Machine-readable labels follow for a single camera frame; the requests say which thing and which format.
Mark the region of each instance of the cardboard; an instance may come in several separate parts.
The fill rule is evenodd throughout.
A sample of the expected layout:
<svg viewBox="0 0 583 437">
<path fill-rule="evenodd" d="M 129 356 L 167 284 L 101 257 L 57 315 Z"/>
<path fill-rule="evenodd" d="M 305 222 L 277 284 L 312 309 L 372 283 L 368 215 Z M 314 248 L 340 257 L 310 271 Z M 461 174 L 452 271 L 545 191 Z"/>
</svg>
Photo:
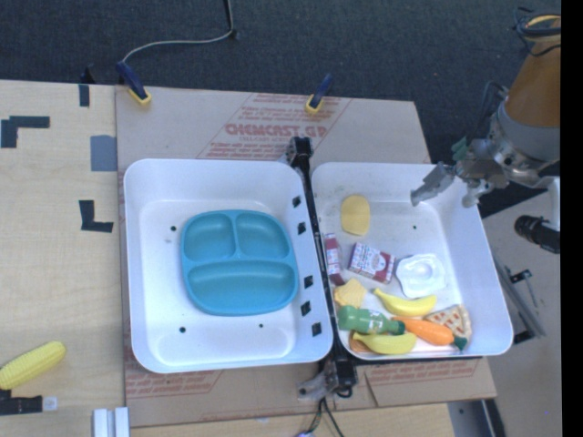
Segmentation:
<svg viewBox="0 0 583 437">
<path fill-rule="evenodd" d="M 132 427 L 260 418 L 313 412 L 297 385 L 313 378 L 313 363 L 229 371 L 155 374 L 133 357 L 129 338 L 123 174 L 142 158 L 277 160 L 290 138 L 312 138 L 312 169 L 330 161 L 430 163 L 414 104 L 326 97 L 315 116 L 306 98 L 261 93 L 150 87 L 139 105 L 116 90 L 121 274 L 126 404 Z M 486 359 L 359 366 L 337 411 L 491 398 L 496 389 Z"/>
</svg>

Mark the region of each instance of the orange carrot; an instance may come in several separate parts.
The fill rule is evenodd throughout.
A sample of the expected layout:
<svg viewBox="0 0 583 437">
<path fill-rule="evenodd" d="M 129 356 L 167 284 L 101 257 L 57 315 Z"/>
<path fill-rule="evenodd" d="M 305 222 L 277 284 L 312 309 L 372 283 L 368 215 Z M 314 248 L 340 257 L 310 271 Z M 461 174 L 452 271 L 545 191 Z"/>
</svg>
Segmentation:
<svg viewBox="0 0 583 437">
<path fill-rule="evenodd" d="M 393 320 L 400 320 L 406 330 L 414 333 L 422 340 L 432 345 L 444 346 L 452 343 L 462 350 L 467 343 L 464 337 L 456 337 L 449 327 L 436 324 L 429 320 L 411 319 L 408 317 L 394 316 Z"/>
</svg>

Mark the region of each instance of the blue plate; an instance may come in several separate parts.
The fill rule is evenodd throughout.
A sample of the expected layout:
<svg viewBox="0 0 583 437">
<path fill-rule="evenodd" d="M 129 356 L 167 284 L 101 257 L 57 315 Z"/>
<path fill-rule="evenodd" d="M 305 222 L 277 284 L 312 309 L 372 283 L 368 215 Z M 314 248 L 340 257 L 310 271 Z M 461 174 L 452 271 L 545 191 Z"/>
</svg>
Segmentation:
<svg viewBox="0 0 583 437">
<path fill-rule="evenodd" d="M 263 212 L 221 210 L 191 218 L 180 256 L 189 297 L 208 314 L 264 314 L 284 308 L 298 292 L 290 238 Z"/>
</svg>

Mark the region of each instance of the green bottle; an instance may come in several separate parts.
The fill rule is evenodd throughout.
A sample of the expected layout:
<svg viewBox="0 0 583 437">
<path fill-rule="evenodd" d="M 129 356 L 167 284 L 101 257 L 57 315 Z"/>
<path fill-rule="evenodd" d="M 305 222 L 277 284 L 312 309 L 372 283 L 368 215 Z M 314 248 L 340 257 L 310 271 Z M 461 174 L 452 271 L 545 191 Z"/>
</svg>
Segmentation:
<svg viewBox="0 0 583 437">
<path fill-rule="evenodd" d="M 393 335 L 404 333 L 404 323 L 400 320 L 389 320 L 378 310 L 342 306 L 338 310 L 337 319 L 340 330 L 356 330 L 359 333 L 389 332 Z"/>
</svg>

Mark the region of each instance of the blue and yellow clamp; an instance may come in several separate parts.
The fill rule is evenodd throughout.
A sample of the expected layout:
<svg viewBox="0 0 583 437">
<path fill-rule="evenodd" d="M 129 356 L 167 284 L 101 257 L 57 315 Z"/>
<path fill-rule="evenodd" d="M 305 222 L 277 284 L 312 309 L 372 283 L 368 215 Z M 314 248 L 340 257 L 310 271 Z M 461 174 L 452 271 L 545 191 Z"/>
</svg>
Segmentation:
<svg viewBox="0 0 583 437">
<path fill-rule="evenodd" d="M 117 62 L 116 71 L 128 85 L 129 94 L 134 97 L 138 103 L 141 105 L 146 105 L 150 100 L 152 100 L 152 95 L 144 88 L 144 85 L 142 85 L 138 75 L 136 75 L 134 70 L 131 69 L 126 62 Z"/>
<path fill-rule="evenodd" d="M 330 86 L 332 84 L 332 75 L 328 73 L 324 80 L 320 83 L 316 92 L 314 92 L 311 96 L 308 97 L 308 100 L 305 105 L 305 111 L 310 114 L 316 114 L 320 111 L 323 104 L 323 97 L 328 93 L 330 90 Z"/>
</svg>

